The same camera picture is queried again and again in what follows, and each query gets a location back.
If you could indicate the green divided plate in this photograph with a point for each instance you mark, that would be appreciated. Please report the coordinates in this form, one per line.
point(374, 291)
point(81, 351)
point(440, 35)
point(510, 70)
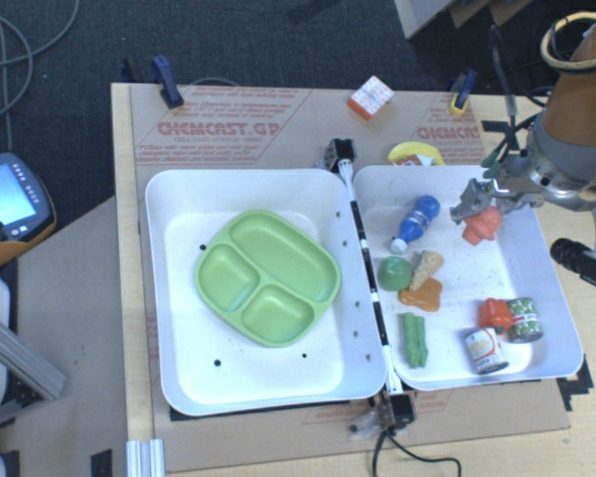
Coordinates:
point(273, 266)

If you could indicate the yellow banana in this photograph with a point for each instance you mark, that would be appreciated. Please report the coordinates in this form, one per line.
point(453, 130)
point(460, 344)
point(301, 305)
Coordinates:
point(402, 149)

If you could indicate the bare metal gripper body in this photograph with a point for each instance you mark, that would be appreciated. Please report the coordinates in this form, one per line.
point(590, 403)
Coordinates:
point(551, 183)

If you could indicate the orange toy carrot chunk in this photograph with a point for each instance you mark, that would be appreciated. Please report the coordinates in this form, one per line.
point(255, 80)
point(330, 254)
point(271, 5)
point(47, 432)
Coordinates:
point(483, 227)

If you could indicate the green toy apple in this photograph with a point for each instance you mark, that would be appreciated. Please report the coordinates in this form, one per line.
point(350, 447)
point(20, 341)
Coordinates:
point(393, 273)

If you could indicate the brown cardboard board red print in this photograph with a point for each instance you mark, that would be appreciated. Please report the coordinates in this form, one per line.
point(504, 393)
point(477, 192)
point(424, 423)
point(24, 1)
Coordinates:
point(218, 132)

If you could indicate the orange and white carton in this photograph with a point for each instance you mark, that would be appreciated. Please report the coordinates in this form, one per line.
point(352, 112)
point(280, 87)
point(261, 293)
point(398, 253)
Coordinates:
point(370, 97)

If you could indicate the blue plastic bottle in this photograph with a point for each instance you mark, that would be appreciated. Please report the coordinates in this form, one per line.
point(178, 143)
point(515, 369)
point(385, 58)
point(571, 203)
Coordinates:
point(417, 219)

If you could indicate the orange and white packet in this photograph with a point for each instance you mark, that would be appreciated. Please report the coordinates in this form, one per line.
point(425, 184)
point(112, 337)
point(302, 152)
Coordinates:
point(413, 160)

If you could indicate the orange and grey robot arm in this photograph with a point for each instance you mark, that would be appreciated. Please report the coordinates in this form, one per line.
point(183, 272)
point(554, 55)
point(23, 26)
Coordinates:
point(576, 97)

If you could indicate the green toy asparagus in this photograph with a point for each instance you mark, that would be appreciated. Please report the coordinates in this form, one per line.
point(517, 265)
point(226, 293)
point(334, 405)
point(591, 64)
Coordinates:
point(415, 338)

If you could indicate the black cylinder on white bracket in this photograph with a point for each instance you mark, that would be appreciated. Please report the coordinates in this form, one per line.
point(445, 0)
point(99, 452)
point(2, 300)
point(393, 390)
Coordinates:
point(573, 259)

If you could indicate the orange flat toy biscuit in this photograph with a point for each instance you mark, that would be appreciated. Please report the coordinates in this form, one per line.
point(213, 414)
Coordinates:
point(424, 298)

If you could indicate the white plastic tray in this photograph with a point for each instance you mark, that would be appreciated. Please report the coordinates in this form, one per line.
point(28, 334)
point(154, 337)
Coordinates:
point(477, 266)
point(189, 365)

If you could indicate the thin black and white rod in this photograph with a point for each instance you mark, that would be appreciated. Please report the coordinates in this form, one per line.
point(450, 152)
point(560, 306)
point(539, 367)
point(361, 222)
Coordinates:
point(365, 251)

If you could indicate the tan toy pizza slice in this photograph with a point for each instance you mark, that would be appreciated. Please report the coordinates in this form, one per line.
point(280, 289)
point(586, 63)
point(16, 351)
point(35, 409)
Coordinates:
point(425, 268)

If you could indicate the white and orange can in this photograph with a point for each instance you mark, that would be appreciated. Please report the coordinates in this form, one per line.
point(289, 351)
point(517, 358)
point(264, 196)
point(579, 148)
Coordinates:
point(487, 351)

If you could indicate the green pea can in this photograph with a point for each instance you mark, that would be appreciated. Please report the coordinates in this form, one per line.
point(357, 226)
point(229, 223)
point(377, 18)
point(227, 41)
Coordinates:
point(525, 320)

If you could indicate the orange toy pepper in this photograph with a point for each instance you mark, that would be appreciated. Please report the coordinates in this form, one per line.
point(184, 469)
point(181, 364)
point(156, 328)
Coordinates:
point(494, 313)

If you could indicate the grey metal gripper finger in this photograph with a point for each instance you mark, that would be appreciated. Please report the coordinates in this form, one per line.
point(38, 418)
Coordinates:
point(519, 201)
point(472, 199)

